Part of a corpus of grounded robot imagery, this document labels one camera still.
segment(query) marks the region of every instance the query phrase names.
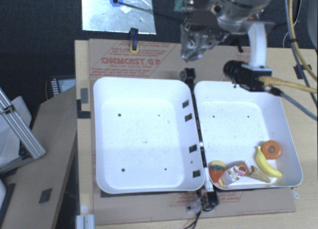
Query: cardboard box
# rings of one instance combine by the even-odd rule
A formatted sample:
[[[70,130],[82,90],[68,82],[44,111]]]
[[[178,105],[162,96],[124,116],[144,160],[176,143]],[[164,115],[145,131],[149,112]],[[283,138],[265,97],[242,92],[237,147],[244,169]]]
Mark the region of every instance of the cardboard box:
[[[96,183],[95,133],[92,86],[103,76],[178,79],[184,68],[195,68],[201,80],[227,80],[223,66],[229,60],[248,61],[249,48],[240,54],[236,47],[216,47],[195,62],[184,62],[180,57],[180,45],[170,43],[140,42],[138,54],[129,52],[128,41],[90,40],[89,75],[90,85],[80,87],[90,90],[91,143],[92,143],[92,188],[93,213],[97,225],[121,224],[146,221],[164,221],[194,218],[186,207],[197,199],[195,192],[149,193],[108,195],[102,193]],[[295,211],[289,188],[231,191],[219,193],[220,204],[202,217],[224,217],[283,213]]]

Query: metal sheet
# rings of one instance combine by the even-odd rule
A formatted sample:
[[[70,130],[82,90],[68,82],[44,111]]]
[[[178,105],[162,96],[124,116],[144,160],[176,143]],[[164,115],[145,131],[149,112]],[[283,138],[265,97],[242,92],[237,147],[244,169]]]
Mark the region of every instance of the metal sheet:
[[[90,31],[156,34],[151,0],[82,0],[82,28]]]

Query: banana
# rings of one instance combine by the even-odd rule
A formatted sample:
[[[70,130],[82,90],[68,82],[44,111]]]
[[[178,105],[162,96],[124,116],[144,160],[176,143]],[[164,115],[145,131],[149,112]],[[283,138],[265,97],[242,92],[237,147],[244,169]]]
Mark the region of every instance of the banana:
[[[282,173],[279,170],[275,169],[267,162],[260,146],[257,146],[256,163],[258,167],[268,176],[277,178],[282,176]]]

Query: blue tape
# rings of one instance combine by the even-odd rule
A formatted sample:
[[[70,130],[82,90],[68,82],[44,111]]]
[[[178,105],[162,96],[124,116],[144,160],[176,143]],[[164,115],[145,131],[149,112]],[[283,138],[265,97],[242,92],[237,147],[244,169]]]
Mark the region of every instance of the blue tape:
[[[113,6],[113,7],[120,7],[121,4],[119,3],[123,3],[124,1],[123,0],[118,0],[119,3],[114,3],[114,0],[109,0],[110,1],[110,4]]]

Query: yellow clip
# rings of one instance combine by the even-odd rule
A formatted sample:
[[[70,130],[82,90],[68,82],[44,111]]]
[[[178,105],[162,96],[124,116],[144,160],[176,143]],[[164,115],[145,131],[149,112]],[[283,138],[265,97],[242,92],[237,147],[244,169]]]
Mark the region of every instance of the yellow clip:
[[[133,43],[130,43],[130,53],[137,54],[139,52],[139,44],[137,44],[136,50],[133,50]]]

